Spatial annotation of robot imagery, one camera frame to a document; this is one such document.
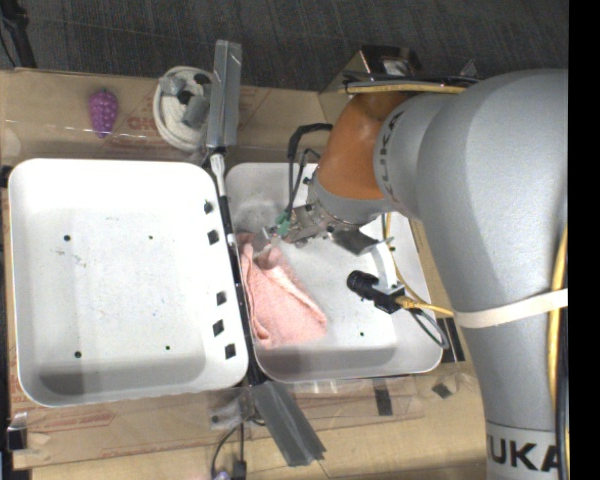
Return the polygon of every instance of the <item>gray carpet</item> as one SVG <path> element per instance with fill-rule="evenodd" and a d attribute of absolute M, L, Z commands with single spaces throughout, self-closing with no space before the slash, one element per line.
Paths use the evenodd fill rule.
<path fill-rule="evenodd" d="M 157 77 L 240 42 L 243 82 L 319 90 L 362 44 L 414 49 L 429 73 L 568 66 L 569 0 L 20 0 L 42 69 Z M 13 48 L 7 37 L 7 43 Z M 0 46 L 0 69 L 9 68 Z M 6 372 L 0 293 L 0 376 Z M 0 447 L 2 446 L 0 386 Z"/>

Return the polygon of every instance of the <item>white band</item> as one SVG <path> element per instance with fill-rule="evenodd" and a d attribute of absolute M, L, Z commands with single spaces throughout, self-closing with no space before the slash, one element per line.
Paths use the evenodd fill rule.
<path fill-rule="evenodd" d="M 541 293 L 528 299 L 507 304 L 494 309 L 485 309 L 473 313 L 456 312 L 458 325 L 468 329 L 482 329 L 494 325 L 522 320 L 530 316 L 541 315 L 569 305 L 568 288 L 555 292 Z"/>

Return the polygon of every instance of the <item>pink towel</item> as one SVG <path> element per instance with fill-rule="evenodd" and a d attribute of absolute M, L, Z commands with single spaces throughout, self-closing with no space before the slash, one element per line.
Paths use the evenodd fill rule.
<path fill-rule="evenodd" d="M 266 348 L 304 343 L 327 332 L 327 317 L 295 278 L 277 247 L 253 259 L 253 235 L 242 233 L 240 263 L 251 326 Z"/>

